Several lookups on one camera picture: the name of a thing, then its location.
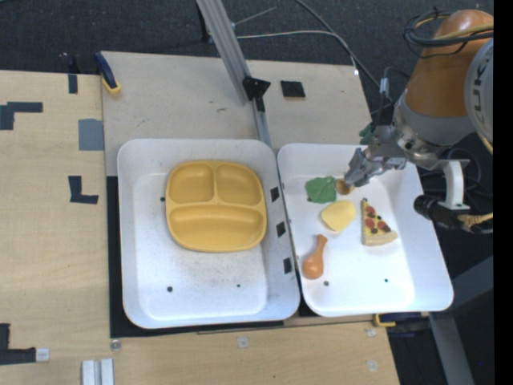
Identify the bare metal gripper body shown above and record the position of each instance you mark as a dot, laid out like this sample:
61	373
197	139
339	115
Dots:
390	148

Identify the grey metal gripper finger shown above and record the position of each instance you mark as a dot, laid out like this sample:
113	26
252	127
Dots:
368	174
354	167

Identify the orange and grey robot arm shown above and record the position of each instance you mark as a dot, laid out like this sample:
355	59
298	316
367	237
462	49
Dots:
437	90

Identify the small brown round biscuit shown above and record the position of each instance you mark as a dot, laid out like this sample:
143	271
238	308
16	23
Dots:
341	187

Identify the green lettuce leaf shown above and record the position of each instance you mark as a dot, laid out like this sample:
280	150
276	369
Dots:
320	191

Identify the yellow potato crisp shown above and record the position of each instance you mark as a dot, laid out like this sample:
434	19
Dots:
338	216

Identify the pizza slice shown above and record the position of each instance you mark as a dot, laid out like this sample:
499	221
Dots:
372	227

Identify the white plastic tray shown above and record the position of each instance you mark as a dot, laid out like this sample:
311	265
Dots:
200	287
360	279

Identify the orange chicken drumstick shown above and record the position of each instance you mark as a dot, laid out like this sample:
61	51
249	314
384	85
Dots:
313	265

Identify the yellow divided plate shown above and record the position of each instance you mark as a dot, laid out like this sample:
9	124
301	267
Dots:
216	223

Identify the black cylinder on white bracket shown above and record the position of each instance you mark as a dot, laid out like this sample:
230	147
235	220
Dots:
445	214

